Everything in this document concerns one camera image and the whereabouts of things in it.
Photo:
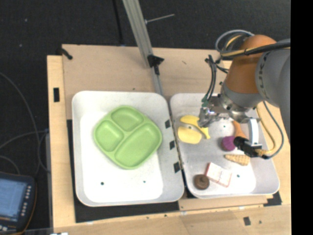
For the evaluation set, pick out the purple round toy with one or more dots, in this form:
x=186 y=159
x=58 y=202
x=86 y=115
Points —
x=228 y=144

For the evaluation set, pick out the tan waffle cone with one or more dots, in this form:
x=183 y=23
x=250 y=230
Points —
x=260 y=152
x=238 y=159

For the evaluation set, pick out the brown flat board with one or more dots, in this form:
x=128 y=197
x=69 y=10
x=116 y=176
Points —
x=110 y=70

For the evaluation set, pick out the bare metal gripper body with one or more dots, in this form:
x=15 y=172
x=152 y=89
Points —
x=231 y=110

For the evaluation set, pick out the white plastic tray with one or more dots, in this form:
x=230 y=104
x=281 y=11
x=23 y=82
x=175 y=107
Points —
x=207 y=153
x=122 y=187

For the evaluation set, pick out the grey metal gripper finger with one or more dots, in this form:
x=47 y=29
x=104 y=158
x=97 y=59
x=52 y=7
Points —
x=212 y=120
x=202 y=122

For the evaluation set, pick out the green divided plate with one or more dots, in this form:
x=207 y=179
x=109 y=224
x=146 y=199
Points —
x=127 y=137

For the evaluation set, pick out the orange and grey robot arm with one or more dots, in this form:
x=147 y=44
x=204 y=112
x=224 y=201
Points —
x=247 y=67

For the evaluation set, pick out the brown chocolate swirl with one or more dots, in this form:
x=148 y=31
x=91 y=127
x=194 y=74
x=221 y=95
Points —
x=201 y=182

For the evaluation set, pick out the pale yellow toy food piece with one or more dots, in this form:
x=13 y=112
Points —
x=188 y=136

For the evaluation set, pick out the orange cone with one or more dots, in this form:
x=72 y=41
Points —
x=239 y=131

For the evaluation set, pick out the pink and white cake slice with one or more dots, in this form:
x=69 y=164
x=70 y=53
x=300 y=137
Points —
x=217 y=175

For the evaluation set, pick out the yellow banana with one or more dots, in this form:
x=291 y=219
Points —
x=188 y=120

